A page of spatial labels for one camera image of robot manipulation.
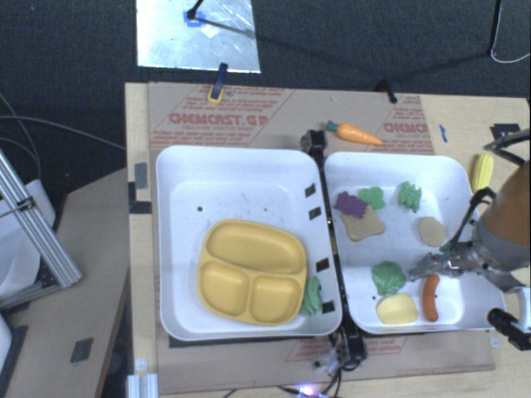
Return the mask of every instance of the orange carrot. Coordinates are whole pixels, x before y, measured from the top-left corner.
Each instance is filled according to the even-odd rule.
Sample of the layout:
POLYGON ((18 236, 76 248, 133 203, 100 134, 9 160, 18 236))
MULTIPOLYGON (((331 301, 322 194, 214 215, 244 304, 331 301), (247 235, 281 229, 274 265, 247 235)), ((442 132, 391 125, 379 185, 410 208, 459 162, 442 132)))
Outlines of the orange carrot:
POLYGON ((382 144, 382 140, 380 140, 378 137, 373 136, 367 131, 359 129, 358 127, 354 127, 351 124, 341 123, 337 125, 336 123, 329 121, 329 123, 326 125, 326 129, 328 131, 336 131, 339 138, 348 140, 349 142, 375 144, 377 146, 382 144))

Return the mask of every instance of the yellow divided plate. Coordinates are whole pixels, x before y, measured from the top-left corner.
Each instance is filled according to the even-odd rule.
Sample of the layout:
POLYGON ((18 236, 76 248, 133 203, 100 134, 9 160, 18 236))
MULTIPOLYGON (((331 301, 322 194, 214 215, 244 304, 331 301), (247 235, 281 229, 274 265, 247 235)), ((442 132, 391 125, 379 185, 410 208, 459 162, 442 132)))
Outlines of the yellow divided plate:
POLYGON ((287 231, 250 221, 220 221, 202 245, 199 296, 216 314, 278 326, 300 310, 306 265, 304 247, 287 231))

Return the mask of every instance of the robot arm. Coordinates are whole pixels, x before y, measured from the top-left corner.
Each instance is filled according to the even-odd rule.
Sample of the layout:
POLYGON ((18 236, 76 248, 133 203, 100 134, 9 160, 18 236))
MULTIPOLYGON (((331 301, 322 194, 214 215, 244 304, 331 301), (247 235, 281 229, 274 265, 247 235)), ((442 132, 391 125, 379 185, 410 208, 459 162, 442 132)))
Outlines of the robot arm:
POLYGON ((498 194, 490 189, 478 191, 470 201, 470 208, 454 238, 441 248, 441 254, 428 254, 410 271, 415 280, 431 273, 458 277, 464 272, 484 275, 507 294, 519 297, 520 315, 516 320, 510 314, 494 309, 489 322, 519 349, 531 349, 531 299, 529 287, 513 277, 511 271, 529 267, 529 161, 503 150, 511 143, 529 139, 529 130, 496 140, 485 146, 503 158, 517 163, 519 168, 501 187, 498 194), (493 201, 475 224, 471 240, 459 242, 460 232, 475 207, 486 196, 493 201))

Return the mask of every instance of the toy vegetable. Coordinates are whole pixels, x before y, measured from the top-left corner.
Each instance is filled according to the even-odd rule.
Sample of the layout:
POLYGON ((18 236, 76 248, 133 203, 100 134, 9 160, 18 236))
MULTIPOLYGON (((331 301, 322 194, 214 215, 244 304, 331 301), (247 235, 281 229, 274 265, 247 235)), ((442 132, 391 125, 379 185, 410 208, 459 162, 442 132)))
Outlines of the toy vegetable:
POLYGON ((408 294, 387 296, 376 307, 376 314, 384 324, 407 324, 418 319, 415 301, 408 294))
POLYGON ((354 127, 351 124, 336 124, 332 121, 329 121, 326 124, 326 129, 328 131, 337 132, 339 138, 342 138, 343 140, 348 140, 349 142, 375 144, 377 146, 380 146, 382 144, 382 140, 380 140, 378 137, 373 136, 367 131, 359 129, 358 127, 354 127))
POLYGON ((494 158, 490 153, 482 153, 474 167, 474 175, 472 176, 472 191, 476 193, 478 190, 488 187, 492 172, 494 171, 494 158))
POLYGON ((371 268, 373 282, 378 289, 378 294, 389 295, 398 292, 406 284, 406 276, 396 262, 383 261, 371 268))
POLYGON ((437 274, 430 274, 424 283, 422 290, 422 307, 424 307, 424 315, 429 322, 436 322, 439 319, 439 313, 435 305, 435 290, 439 284, 439 276, 437 274))

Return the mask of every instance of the red sausage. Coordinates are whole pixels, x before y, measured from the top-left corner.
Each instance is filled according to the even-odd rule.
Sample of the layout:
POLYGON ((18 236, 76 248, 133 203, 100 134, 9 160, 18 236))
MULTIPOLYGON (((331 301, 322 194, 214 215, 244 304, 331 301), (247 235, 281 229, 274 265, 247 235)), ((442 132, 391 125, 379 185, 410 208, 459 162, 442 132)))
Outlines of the red sausage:
POLYGON ((435 289, 437 289, 438 284, 439 276, 437 274, 430 274, 422 290, 422 307, 424 308, 424 315, 430 322, 436 322, 439 319, 439 313, 435 306, 435 289))

